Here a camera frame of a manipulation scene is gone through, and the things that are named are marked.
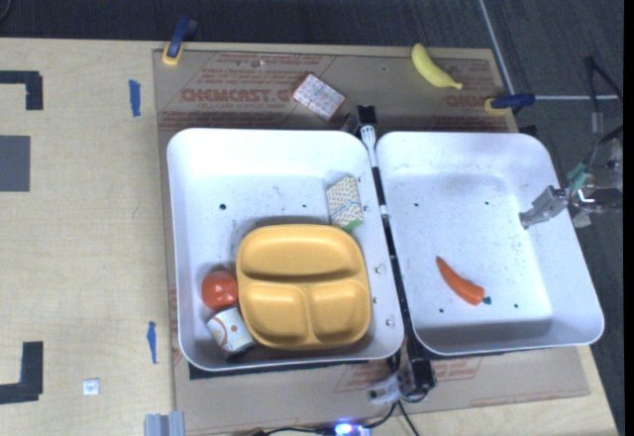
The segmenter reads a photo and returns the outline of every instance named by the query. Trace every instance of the white can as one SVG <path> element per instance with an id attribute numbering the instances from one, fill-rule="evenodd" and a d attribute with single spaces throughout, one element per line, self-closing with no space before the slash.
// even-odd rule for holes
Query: white can
<path id="1" fill-rule="evenodd" d="M 227 358 L 247 351 L 256 343 L 237 305 L 214 314 L 207 322 L 207 328 Z"/>

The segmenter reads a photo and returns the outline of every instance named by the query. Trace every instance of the tomato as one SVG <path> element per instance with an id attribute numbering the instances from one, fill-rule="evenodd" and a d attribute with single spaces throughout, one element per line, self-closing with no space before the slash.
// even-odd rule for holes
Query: tomato
<path id="1" fill-rule="evenodd" d="M 228 271 L 213 271 L 202 281 L 202 301 L 207 307 L 219 311 L 238 301 L 238 281 Z"/>

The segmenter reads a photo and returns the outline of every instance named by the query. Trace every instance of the white plastic tray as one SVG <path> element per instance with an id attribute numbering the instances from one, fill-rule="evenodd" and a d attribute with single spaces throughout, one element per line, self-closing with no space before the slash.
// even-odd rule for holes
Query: white plastic tray
<path id="1" fill-rule="evenodd" d="M 589 344 L 603 314 L 569 212 L 524 230 L 518 213 L 550 184 L 550 156 L 507 133 L 390 133 L 377 158 L 412 323 L 440 355 Z M 459 299 L 442 257 L 491 304 Z"/>
<path id="2" fill-rule="evenodd" d="M 174 231 L 178 337 L 187 360 L 212 372 L 386 358 L 403 339 L 400 306 L 365 147 L 342 132 L 190 129 L 167 147 Z M 235 268 L 250 231 L 283 223 L 329 223 L 326 188 L 358 181 L 364 223 L 352 231 L 369 274 L 371 322 L 349 347 L 319 352 L 254 348 L 227 361 L 205 322 L 200 283 L 212 269 Z"/>

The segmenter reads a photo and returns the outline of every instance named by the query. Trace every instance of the gray square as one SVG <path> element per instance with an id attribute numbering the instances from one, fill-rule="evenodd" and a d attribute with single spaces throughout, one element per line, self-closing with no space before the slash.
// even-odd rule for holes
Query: gray square
<path id="1" fill-rule="evenodd" d="M 31 189 L 31 137 L 0 135 L 0 191 Z"/>

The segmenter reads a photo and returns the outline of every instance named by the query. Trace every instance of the yellow plate compartment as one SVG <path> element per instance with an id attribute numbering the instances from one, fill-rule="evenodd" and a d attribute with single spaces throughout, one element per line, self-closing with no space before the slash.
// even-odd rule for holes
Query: yellow plate compartment
<path id="1" fill-rule="evenodd" d="M 236 274 L 245 323 L 265 346 L 336 348 L 359 341 L 370 326 L 364 256 L 339 228 L 258 228 L 240 244 Z"/>

